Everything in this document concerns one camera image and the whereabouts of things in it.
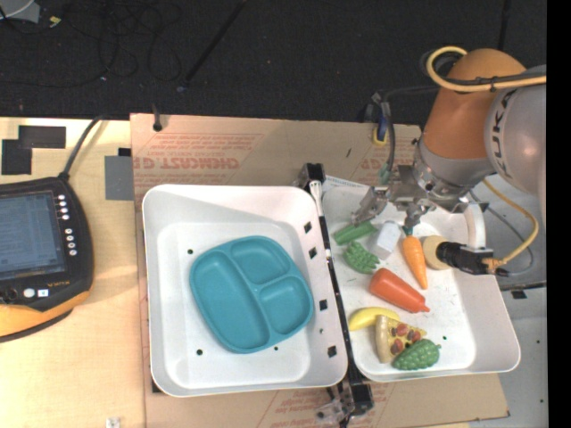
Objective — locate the white plastic tray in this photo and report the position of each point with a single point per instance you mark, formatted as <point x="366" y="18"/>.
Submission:
<point x="178" y="292"/>
<point x="464" y="319"/>

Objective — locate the blue divided plate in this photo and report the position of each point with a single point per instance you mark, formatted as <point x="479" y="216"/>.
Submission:
<point x="250" y="292"/>

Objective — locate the thin black and white rod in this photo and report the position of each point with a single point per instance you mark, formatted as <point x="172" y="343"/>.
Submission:
<point x="332" y="257"/>

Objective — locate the beige round biscuit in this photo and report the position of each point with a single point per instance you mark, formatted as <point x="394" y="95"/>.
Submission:
<point x="430" y="252"/>

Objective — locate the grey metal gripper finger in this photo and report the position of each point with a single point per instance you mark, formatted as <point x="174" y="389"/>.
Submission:
<point x="369" y="205"/>
<point x="414" y="220"/>

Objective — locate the green bean pod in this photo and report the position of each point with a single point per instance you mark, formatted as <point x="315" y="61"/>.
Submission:
<point x="352" y="232"/>

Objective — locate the orange bottle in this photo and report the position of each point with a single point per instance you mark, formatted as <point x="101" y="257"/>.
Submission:
<point x="394" y="289"/>

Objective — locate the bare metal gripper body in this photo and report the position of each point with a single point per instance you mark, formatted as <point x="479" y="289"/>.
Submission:
<point x="412" y="190"/>

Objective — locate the green pea pod bunch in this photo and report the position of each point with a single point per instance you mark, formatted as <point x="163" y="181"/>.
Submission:
<point x="360" y="259"/>

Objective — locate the yellow banana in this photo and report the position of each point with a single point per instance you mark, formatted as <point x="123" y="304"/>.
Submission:
<point x="363" y="317"/>

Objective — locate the orange carrot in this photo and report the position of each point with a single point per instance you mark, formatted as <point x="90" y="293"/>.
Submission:
<point x="416" y="259"/>

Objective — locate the brown cardboard board red print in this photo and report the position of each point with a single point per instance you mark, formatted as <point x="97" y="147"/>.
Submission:
<point x="250" y="154"/>

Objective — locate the white small bottle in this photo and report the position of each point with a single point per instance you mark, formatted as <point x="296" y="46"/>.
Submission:
<point x="386" y="241"/>

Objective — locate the pizza slice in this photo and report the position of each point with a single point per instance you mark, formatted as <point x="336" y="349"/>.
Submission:
<point x="389" y="334"/>

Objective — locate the black cylinder on white bracket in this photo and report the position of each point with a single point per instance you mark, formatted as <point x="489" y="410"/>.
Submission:
<point x="461" y="256"/>

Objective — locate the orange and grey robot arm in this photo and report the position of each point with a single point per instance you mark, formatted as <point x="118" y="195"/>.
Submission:
<point x="464" y="114"/>

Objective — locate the green grapes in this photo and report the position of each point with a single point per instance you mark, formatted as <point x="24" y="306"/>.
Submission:
<point x="417" y="356"/>

